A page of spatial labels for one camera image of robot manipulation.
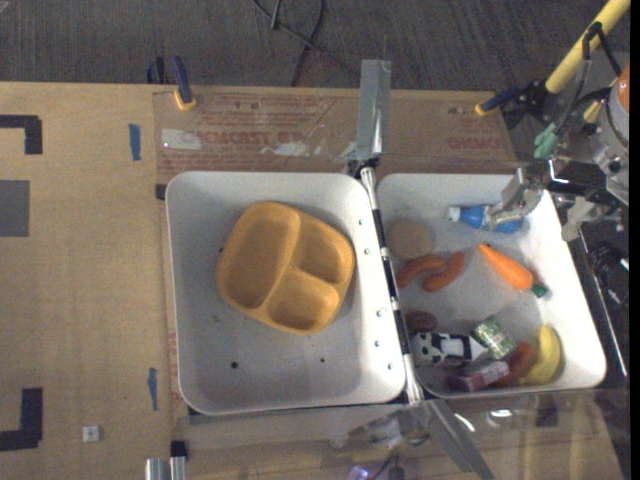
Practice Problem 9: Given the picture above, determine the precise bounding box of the green and white can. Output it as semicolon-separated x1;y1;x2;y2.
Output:
470;317;517;361

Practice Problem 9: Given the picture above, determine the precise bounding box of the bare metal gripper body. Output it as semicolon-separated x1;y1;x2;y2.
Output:
543;136;631;206

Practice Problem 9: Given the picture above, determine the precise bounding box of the brown cardboard board, red print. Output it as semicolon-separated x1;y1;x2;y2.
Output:
151;85;629;480

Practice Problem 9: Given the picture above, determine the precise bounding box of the yellow banana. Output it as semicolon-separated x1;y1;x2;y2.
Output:
518;323;564;387

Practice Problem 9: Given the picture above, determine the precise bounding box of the white plastic tray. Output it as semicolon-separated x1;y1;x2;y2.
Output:
164;169;408;416
374;172;608;400

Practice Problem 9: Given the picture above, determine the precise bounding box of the purple carton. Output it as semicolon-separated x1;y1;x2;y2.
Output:
444;360;511;394

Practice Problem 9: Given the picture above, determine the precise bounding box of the orange divided plate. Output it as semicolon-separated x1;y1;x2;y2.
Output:
215;200;358;336

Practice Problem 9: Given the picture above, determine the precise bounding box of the orange-brown sausage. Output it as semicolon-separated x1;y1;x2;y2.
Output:
421;251;467;293
395;254;447;289
491;341;536;389

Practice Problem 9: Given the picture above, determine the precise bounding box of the dark brown round biscuit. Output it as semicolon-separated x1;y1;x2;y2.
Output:
404;309;440;335

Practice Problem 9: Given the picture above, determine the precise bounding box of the blue and white bottle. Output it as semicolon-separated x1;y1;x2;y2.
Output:
446;203;525;235

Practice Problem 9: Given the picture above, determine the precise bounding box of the black and white milk carton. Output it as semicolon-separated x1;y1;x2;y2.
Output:
409;331;490;369

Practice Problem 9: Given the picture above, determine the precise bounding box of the orange carrot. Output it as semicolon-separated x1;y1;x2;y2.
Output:
476;242;549;300

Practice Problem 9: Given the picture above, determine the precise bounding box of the round tan biscuit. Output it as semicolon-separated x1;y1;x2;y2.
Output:
386;217;434;262

